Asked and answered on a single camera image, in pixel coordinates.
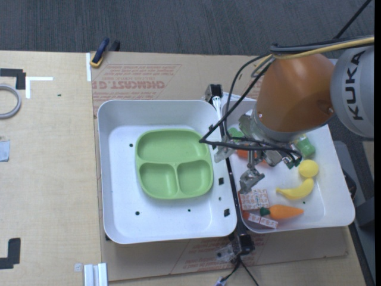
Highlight orange toy sausage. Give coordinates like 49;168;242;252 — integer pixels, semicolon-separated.
236;149;258;161

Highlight long white and orange carton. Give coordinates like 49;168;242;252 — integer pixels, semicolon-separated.
242;211;279;230

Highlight yellow lemon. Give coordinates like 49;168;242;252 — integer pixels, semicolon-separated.
298;159;320;179

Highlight black block with thin wires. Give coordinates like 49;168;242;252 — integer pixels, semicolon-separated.
215;234;256;262
204;83;224;102

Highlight yellow banana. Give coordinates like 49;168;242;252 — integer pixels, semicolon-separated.
275;177;316;201

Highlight white plastic tray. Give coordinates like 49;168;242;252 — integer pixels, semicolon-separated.
96;99;238;245
220;92;357;235

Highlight small green block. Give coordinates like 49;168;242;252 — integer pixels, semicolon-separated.
227;126;245;140

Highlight orange carrot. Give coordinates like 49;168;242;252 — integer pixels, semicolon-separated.
259;204;305;221

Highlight brown cardboard board red print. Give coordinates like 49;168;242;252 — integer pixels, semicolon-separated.
90;51;349;282

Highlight thin black and white rod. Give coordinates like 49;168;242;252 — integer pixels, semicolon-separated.
212;96;243;241

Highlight green divided plate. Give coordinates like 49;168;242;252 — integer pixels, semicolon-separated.
135;128;215;201

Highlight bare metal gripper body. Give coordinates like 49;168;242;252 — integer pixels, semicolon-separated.
238;113;284;167

